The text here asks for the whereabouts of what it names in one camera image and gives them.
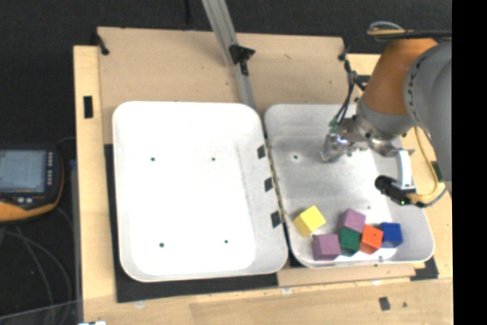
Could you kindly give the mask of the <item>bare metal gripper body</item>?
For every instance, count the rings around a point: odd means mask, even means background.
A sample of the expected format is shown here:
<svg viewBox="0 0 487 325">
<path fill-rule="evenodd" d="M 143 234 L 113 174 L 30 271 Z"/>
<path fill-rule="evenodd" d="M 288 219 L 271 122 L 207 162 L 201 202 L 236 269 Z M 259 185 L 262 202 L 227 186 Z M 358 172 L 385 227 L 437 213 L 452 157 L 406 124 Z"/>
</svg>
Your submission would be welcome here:
<svg viewBox="0 0 487 325">
<path fill-rule="evenodd" d="M 395 146 L 394 135 L 379 131 L 363 116 L 345 118 L 335 134 L 335 141 L 347 155 L 356 151 L 372 150 L 384 157 L 395 157 L 402 149 Z"/>
</svg>

